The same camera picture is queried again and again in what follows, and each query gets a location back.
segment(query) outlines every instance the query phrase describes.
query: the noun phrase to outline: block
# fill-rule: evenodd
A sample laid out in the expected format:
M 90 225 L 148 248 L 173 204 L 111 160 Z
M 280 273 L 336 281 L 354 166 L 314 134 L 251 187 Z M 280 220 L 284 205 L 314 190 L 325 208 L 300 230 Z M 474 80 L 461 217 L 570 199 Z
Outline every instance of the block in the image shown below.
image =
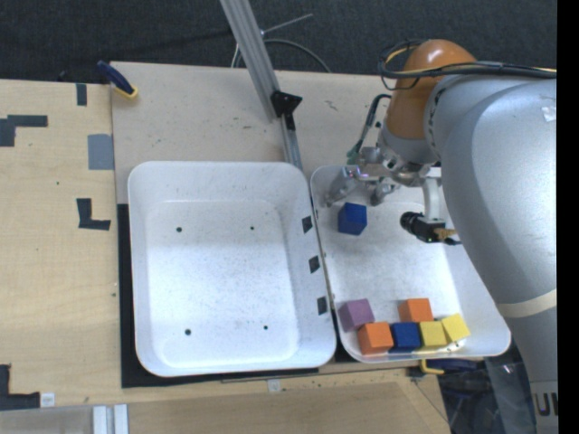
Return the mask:
M 398 306 L 401 322 L 431 322 L 434 320 L 431 301 L 426 297 L 406 299 Z
M 368 299 L 347 301 L 338 309 L 337 315 L 345 331 L 355 331 L 360 326 L 375 321 Z
M 394 346 L 390 325 L 386 322 L 366 323 L 357 336 L 362 355 L 384 354 Z
M 366 209 L 362 204 L 344 203 L 337 213 L 337 230 L 340 233 L 359 235 L 367 224 Z
M 421 322 L 418 324 L 422 347 L 420 350 L 430 351 L 440 349 L 448 344 L 442 322 Z
M 390 349 L 390 354 L 412 352 L 422 345 L 420 330 L 416 323 L 392 323 L 390 331 L 394 339 L 394 347 Z
M 469 327 L 464 322 L 461 314 L 446 316 L 441 320 L 441 323 L 449 343 L 455 343 L 470 336 Z

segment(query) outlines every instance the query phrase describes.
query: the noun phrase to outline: metal bar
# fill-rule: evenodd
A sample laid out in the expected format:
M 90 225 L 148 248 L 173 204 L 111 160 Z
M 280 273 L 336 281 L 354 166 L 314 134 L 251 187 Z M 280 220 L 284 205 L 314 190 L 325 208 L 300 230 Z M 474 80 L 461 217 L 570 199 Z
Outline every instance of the metal bar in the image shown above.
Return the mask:
M 280 89 L 273 72 L 271 60 L 261 38 L 249 0 L 220 0 L 225 16 L 239 44 L 247 70 L 260 97 L 268 120 L 272 122 L 275 111 L 271 105 L 271 94 Z

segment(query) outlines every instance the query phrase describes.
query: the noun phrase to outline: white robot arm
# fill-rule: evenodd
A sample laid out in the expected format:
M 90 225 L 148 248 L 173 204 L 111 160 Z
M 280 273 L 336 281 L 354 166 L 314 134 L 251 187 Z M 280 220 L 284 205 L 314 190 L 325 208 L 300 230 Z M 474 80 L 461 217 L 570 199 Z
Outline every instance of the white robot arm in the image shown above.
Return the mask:
M 556 74 L 477 62 L 440 40 L 407 42 L 389 54 L 410 48 L 392 76 L 398 81 L 377 146 L 358 142 L 350 164 L 366 178 L 380 176 L 373 204 L 400 184 L 421 185 L 428 196 L 437 190 L 425 175 L 441 167 L 454 229 L 523 357 L 537 430 L 558 432 Z M 388 61 L 380 65 L 385 77 Z M 428 213 L 404 216 L 403 227 L 423 241 L 444 225 Z

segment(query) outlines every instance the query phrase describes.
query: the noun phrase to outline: white tray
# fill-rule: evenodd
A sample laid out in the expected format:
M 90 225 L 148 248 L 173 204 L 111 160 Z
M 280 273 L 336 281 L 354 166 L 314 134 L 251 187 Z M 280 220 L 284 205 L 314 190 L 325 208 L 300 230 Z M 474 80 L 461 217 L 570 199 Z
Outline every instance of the white tray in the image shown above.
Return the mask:
M 471 332 L 458 346 L 435 352 L 362 355 L 356 332 L 344 331 L 338 320 L 340 339 L 348 353 L 365 363 L 504 353 L 510 345 L 510 331 L 464 248 L 424 243 L 401 227 L 400 216 L 404 212 L 424 212 L 422 189 L 403 187 L 372 207 L 368 191 L 359 185 L 346 199 L 328 208 L 325 195 L 342 167 L 320 167 L 310 182 L 336 310 L 348 300 L 367 298 L 376 321 L 395 323 L 400 321 L 398 305 L 402 301 L 427 297 L 434 318 L 460 313 Z M 368 224 L 359 236 L 337 230 L 337 214 L 344 202 L 367 206 Z
M 128 203 L 136 347 L 151 373 L 314 368 L 332 357 L 300 170 L 147 162 L 128 178 Z

